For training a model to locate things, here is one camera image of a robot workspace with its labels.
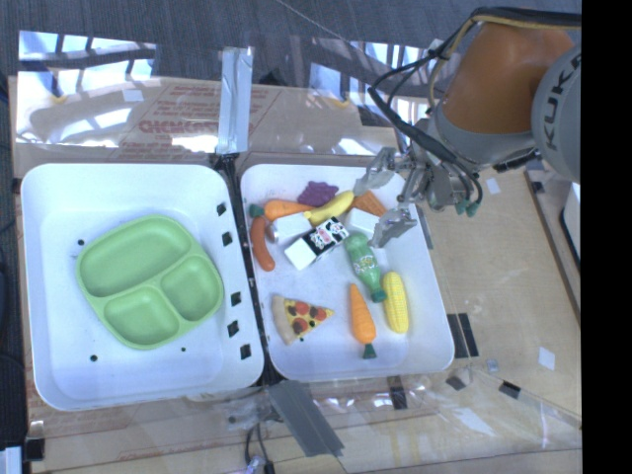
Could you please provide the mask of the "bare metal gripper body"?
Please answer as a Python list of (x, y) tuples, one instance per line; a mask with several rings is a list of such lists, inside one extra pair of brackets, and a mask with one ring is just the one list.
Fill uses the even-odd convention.
[(440, 160), (427, 151), (409, 152), (397, 171), (405, 174), (400, 204), (421, 206), (425, 202), (433, 211), (451, 206), (456, 211), (475, 208), (475, 179), (458, 162)]

